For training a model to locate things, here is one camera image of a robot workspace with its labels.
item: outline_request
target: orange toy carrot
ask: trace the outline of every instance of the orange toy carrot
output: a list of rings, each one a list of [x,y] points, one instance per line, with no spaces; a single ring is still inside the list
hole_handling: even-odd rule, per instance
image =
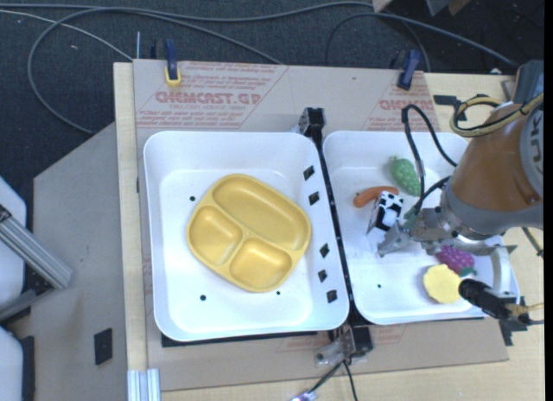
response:
[[[353,205],[355,207],[363,207],[369,201],[376,200],[384,191],[399,195],[399,190],[393,186],[374,186],[355,195]]]

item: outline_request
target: dark background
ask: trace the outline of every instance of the dark background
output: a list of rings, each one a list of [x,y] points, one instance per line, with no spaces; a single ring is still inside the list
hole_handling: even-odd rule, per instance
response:
[[[133,7],[202,17],[252,17],[298,10],[322,3],[371,0],[0,0],[2,3],[51,3]],[[12,11],[61,19],[68,9],[12,7]],[[447,9],[432,16],[425,0],[394,0],[387,9],[481,43],[520,64],[542,60],[544,0],[473,0],[452,16]],[[401,22],[360,16],[359,6],[311,10],[261,22],[194,22],[247,43],[288,65],[390,67],[394,56],[416,48],[416,39]],[[264,57],[206,33],[157,19],[121,12],[94,13],[70,21],[137,57],[149,57],[152,42],[172,38],[179,60],[270,63]],[[63,123],[44,107],[31,89],[28,57],[49,26],[23,15],[0,12],[0,176],[15,191],[90,134]],[[412,27],[438,73],[515,73],[516,68],[450,37]],[[112,64],[127,61],[92,38],[57,28],[35,50],[32,74],[41,96],[60,114],[97,132],[113,119]]]

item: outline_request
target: table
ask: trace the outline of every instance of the table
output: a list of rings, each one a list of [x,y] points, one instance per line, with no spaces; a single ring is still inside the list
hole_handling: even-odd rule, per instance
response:
[[[504,98],[504,87],[512,77],[470,74],[424,74],[432,95],[455,95],[468,99],[479,92]],[[140,212],[137,197],[137,142],[135,138],[132,64],[114,65],[115,109],[118,139],[118,175],[121,237],[124,268],[125,326],[129,370],[148,369],[143,300]],[[481,121],[486,108],[474,108],[469,119]],[[435,107],[442,129],[448,128],[450,106]],[[543,261],[534,258],[530,243],[520,230],[504,236],[506,244],[518,245],[512,267],[521,293],[528,303],[543,301]],[[359,399],[544,399],[544,328],[534,326],[513,334],[506,362],[383,372],[354,376]],[[186,391],[165,391],[163,400],[210,399],[286,400],[310,388],[316,379],[295,379],[265,384],[235,385]],[[320,399],[349,399],[348,378],[334,376],[320,390]]]

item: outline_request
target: divided yellow plate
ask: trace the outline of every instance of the divided yellow plate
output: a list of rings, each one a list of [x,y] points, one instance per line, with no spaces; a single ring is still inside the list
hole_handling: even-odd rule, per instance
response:
[[[310,240],[311,223],[301,207],[242,174],[213,184],[187,227],[192,253],[215,273],[252,292],[280,286]]]

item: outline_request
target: blue clamp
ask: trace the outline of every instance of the blue clamp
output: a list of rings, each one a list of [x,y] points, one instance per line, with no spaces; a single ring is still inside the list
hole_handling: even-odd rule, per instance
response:
[[[178,86],[181,83],[181,71],[176,59],[175,42],[171,39],[165,40],[165,57],[167,58],[165,80],[169,86]]]
[[[421,52],[416,49],[411,49],[404,60],[404,71],[399,75],[397,87],[401,87],[405,91],[411,88],[413,73],[416,71],[419,61],[421,60]]]

